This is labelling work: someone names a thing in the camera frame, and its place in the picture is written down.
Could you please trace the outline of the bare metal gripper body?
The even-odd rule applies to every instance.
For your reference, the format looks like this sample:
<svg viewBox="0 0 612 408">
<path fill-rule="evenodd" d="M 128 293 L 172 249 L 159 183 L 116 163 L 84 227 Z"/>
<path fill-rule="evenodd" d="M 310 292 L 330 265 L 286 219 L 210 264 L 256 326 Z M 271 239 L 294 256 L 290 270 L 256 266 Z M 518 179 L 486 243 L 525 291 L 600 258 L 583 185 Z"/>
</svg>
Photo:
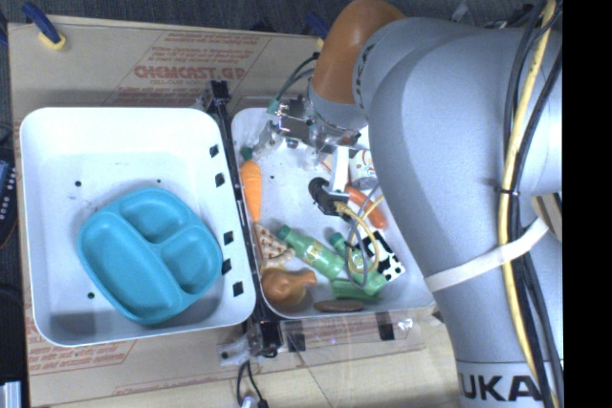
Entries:
<svg viewBox="0 0 612 408">
<path fill-rule="evenodd" d="M 274 97 L 267 112 L 277 117 L 274 127 L 286 140 L 302 142 L 328 154 L 338 147 L 361 149 L 360 130 L 345 128 L 326 119 L 307 97 Z"/>
</svg>

